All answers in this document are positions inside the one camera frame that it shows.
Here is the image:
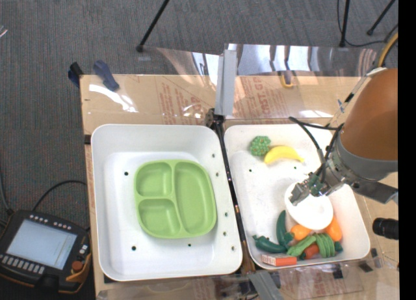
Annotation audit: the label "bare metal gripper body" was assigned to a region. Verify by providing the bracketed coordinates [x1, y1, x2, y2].
[303, 157, 355, 195]

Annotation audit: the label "dark green cucumber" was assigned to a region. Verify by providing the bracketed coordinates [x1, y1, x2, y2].
[276, 210, 294, 248]

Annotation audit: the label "orange bell pepper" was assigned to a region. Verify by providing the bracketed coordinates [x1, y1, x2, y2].
[289, 223, 313, 241]

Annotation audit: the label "white plastic tray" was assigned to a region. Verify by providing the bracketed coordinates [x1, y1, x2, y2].
[90, 124, 244, 282]
[223, 124, 372, 271]

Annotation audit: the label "orange carrot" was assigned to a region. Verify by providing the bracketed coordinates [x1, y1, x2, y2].
[324, 216, 343, 243]

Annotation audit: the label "yellow banana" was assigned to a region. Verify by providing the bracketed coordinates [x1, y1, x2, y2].
[263, 145, 306, 166]

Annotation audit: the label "light green pea pod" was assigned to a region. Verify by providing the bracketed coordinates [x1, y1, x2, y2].
[285, 236, 317, 258]

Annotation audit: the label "green bean bundle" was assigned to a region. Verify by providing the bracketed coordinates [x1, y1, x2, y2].
[313, 232, 337, 258]

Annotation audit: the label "red-orange carrot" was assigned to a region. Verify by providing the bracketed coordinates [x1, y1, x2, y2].
[303, 243, 321, 260]

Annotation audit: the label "dark green chili pepper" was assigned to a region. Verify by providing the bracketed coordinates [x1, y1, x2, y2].
[252, 234, 287, 254]

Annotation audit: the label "green grapes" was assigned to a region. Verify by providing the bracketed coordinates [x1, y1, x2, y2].
[249, 135, 272, 157]

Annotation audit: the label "orange and white carton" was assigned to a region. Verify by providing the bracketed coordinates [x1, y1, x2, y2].
[260, 253, 298, 267]

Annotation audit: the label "green divided plate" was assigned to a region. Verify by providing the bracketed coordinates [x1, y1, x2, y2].
[133, 159, 218, 240]

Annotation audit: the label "black tripod stand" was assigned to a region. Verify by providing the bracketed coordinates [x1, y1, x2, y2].
[135, 0, 187, 53]
[337, 0, 399, 48]

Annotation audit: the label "brown cardboard board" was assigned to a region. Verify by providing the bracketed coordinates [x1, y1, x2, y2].
[79, 74, 399, 300]

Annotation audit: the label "black cylinder on white bracket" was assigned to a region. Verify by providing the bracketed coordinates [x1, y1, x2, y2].
[350, 178, 399, 241]

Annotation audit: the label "black block with wires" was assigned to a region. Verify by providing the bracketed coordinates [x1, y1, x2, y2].
[204, 109, 226, 128]

